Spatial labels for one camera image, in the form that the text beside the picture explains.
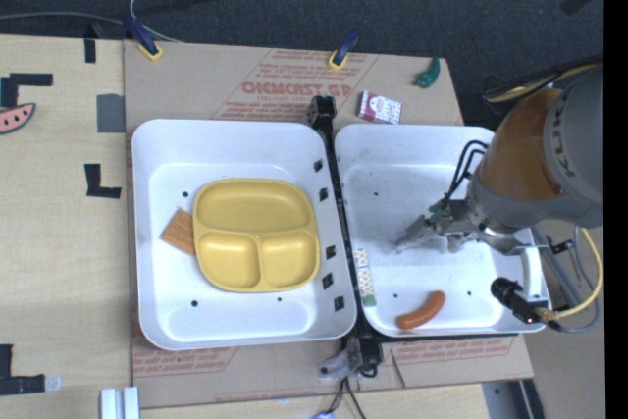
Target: white tray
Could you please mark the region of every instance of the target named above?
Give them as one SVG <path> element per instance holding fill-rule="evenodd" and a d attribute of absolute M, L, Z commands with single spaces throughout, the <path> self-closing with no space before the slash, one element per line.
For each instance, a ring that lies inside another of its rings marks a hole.
<path fill-rule="evenodd" d="M 471 139 L 490 141 L 493 133 L 481 128 L 443 126 L 351 125 L 335 141 L 342 194 L 351 245 L 364 248 L 370 264 L 375 300 L 364 307 L 371 326 L 395 337 L 439 337 L 534 332 L 539 324 L 517 320 L 492 295 L 499 276 L 523 284 L 519 257 L 505 257 L 483 243 L 470 242 L 450 253 L 446 239 L 437 237 L 419 249 L 401 253 L 394 242 L 420 214 L 441 199 L 449 187 L 458 157 Z M 466 184 L 454 198 L 464 197 Z M 519 237 L 531 239 L 526 231 Z M 529 263 L 531 277 L 543 279 L 538 253 Z M 435 289 L 445 292 L 439 314 L 412 331 L 394 323 L 414 311 Z"/>
<path fill-rule="evenodd" d="M 294 123 L 156 120 L 136 130 L 131 152 L 139 322 L 151 342 L 191 349 L 337 339 L 353 327 L 357 307 L 318 133 Z M 312 282 L 282 292 L 223 291 L 194 256 L 160 239 L 177 209 L 191 214 L 203 185 L 229 178 L 281 180 L 308 195 L 321 244 Z"/>

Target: brown sausage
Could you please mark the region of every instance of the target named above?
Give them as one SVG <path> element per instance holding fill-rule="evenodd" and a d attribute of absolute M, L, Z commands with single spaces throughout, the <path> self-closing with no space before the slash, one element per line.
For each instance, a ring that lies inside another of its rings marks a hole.
<path fill-rule="evenodd" d="M 410 330 L 427 323 L 434 318 L 445 304 L 445 293 L 440 290 L 433 291 L 427 302 L 416 311 L 398 316 L 396 325 L 402 330 Z"/>

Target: watermelon sticker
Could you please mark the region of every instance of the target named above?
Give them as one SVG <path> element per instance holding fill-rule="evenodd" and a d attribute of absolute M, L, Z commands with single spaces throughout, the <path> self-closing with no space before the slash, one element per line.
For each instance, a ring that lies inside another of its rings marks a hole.
<path fill-rule="evenodd" d="M 15 131 L 25 125 L 35 111 L 34 103 L 0 110 L 0 134 Z"/>

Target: yellow plate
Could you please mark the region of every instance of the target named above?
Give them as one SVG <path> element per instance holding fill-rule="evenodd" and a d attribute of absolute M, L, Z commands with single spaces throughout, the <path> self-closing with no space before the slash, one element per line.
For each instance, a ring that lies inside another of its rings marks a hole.
<path fill-rule="evenodd" d="M 203 276 L 233 291 L 281 291 L 310 282 L 320 266 L 314 211 L 291 183 L 211 182 L 194 199 L 194 247 Z"/>

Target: cardboard sheet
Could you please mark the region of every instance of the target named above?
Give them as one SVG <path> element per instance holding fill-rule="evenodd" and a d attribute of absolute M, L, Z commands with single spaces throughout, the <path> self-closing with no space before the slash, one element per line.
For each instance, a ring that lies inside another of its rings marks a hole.
<path fill-rule="evenodd" d="M 132 166 L 134 130 L 151 119 L 298 121 L 313 96 L 335 97 L 336 130 L 357 117 L 362 91 L 402 104 L 402 124 L 462 125 L 446 61 L 429 88 L 414 85 L 431 58 L 351 54 L 340 73 L 329 54 L 270 48 L 162 43 L 150 62 L 125 42 L 131 279 L 134 269 Z M 136 296 L 131 305 L 137 305 Z M 132 321 L 133 384 L 142 407 L 335 393 L 320 381 L 317 363 L 335 356 L 338 340 L 170 352 L 143 337 Z M 524 379 L 533 375 L 522 337 L 386 343 L 378 375 L 360 378 L 362 391 Z"/>

